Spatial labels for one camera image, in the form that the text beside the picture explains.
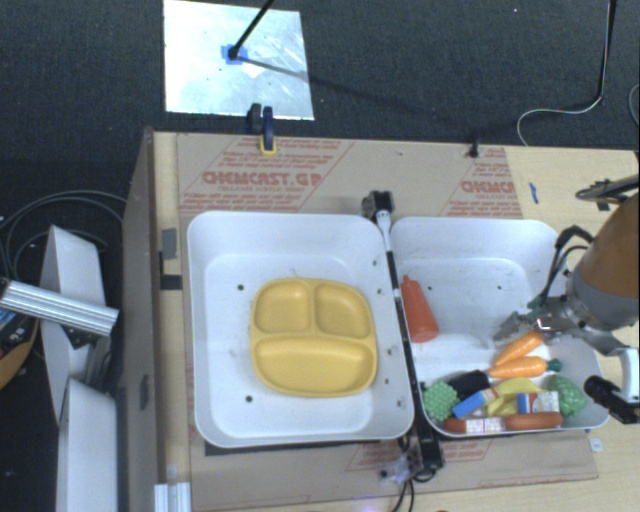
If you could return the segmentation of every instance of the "toy sausage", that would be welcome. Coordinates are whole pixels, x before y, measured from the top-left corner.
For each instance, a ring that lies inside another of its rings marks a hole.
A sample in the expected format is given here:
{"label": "toy sausage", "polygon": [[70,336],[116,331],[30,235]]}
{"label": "toy sausage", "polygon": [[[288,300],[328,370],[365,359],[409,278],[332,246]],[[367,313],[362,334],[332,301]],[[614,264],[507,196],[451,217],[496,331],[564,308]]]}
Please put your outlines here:
{"label": "toy sausage", "polygon": [[533,414],[512,414],[507,417],[507,430],[541,430],[562,425],[559,412],[536,412]]}

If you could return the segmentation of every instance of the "white cable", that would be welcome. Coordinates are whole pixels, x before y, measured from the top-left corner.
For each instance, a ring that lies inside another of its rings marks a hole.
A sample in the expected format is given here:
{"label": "white cable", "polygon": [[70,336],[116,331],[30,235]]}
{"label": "white cable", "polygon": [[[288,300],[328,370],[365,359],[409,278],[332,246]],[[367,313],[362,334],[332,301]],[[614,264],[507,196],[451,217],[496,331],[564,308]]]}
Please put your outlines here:
{"label": "white cable", "polygon": [[629,91],[629,113],[631,114],[631,117],[633,117],[633,120],[635,121],[636,126],[638,126],[638,114],[636,113],[637,109],[633,108],[633,93],[638,90],[639,85],[640,84],[634,85]]}
{"label": "white cable", "polygon": [[522,131],[520,130],[520,124],[522,123],[522,120],[528,115],[534,114],[534,113],[546,112],[551,114],[568,114],[568,115],[576,116],[580,114],[586,114],[587,112],[595,108],[602,101],[602,99],[604,98],[604,81],[607,76],[607,65],[609,63],[609,21],[610,19],[611,19],[611,1],[609,1],[609,4],[607,6],[607,23],[606,23],[606,30],[604,33],[604,55],[602,57],[602,73],[600,76],[601,85],[600,85],[600,92],[598,93],[598,97],[594,100],[594,102],[591,105],[581,110],[565,110],[565,109],[559,109],[559,108],[534,108],[532,110],[529,110],[528,112],[525,112],[518,118],[518,123],[516,125],[516,130],[518,131],[518,137],[520,137],[520,142],[522,142],[522,144],[524,144],[525,146],[529,145],[527,144],[527,141],[524,140],[524,137],[522,136]]}

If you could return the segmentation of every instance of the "yellow plate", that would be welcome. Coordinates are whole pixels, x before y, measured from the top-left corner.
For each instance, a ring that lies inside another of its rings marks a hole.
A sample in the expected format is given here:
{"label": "yellow plate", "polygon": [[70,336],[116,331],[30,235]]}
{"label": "yellow plate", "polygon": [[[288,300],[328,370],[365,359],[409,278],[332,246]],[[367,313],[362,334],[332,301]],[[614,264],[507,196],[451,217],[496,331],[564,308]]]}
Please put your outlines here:
{"label": "yellow plate", "polygon": [[342,283],[306,278],[267,283],[253,301],[250,334],[256,374],[281,393],[352,395],[376,375],[369,304]]}

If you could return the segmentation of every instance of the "black floor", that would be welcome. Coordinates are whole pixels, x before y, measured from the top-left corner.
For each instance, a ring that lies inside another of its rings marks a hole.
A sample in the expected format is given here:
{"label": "black floor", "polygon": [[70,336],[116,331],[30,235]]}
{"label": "black floor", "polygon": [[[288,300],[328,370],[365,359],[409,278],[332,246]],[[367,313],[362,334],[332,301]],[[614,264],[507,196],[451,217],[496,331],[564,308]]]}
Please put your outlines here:
{"label": "black floor", "polygon": [[[316,120],[278,122],[277,131],[519,144],[523,112],[594,99],[607,4],[278,0],[276,8],[301,12]],[[637,150],[628,96],[638,82],[639,22],[640,3],[620,2],[604,101],[582,116],[527,118],[531,145]],[[242,132],[241,119],[164,111],[162,24],[161,0],[0,3],[0,217],[69,189],[126,197],[145,125]],[[21,224],[14,247],[50,223],[105,238],[106,284],[117,302],[111,220],[81,205],[46,209]],[[23,279],[37,280],[41,248],[25,252]],[[44,363],[32,355],[26,373],[0,391],[0,511],[54,509],[56,444]]]}

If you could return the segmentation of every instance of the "square metal plate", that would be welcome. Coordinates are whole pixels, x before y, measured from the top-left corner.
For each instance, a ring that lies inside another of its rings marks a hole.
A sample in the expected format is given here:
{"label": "square metal plate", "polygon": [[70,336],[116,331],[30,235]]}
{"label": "square metal plate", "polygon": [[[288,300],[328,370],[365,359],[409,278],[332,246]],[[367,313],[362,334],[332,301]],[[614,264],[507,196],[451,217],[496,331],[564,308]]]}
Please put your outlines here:
{"label": "square metal plate", "polygon": [[279,119],[313,120],[298,12],[269,10],[244,43],[242,62],[226,57],[258,11],[165,0],[168,112],[245,116],[260,103]]}

